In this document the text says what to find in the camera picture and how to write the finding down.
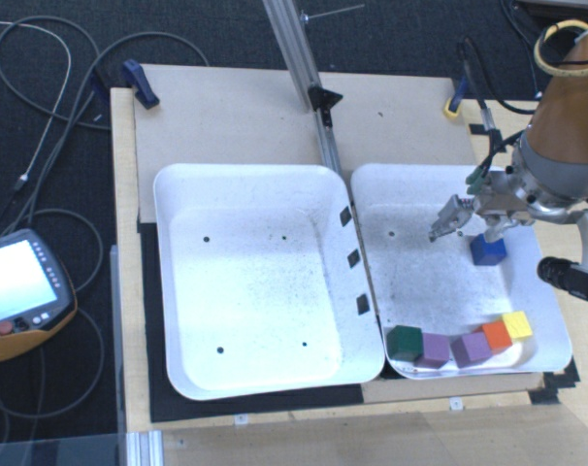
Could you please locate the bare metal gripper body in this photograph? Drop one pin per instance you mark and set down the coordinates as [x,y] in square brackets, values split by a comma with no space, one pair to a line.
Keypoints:
[512,204]

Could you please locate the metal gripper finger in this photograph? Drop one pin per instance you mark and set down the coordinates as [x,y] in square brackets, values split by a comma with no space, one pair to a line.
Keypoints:
[450,216]
[497,230]

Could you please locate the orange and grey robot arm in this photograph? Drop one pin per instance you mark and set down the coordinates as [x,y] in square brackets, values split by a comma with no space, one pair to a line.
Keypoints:
[563,114]

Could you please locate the blue cube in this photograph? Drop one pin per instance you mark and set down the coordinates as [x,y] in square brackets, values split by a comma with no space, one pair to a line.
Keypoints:
[488,251]

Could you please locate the white plastic tray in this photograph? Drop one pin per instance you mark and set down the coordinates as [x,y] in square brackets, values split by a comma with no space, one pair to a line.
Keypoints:
[430,284]
[255,289]

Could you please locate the yellow cube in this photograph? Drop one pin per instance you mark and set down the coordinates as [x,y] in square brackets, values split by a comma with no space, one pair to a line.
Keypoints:
[517,324]

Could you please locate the orange cube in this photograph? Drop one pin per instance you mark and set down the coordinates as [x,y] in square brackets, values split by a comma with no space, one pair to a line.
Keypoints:
[498,335]

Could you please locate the purple cube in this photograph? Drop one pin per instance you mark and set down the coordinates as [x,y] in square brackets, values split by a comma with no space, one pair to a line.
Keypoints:
[471,348]
[435,348]

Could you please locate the green cube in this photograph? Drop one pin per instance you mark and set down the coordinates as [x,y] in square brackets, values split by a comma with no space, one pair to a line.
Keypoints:
[403,342]

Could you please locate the pale flat board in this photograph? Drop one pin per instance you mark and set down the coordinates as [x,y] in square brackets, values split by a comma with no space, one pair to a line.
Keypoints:
[226,124]

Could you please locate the black cylinder on white bracket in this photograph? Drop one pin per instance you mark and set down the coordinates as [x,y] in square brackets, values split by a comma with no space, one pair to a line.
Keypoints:
[563,275]

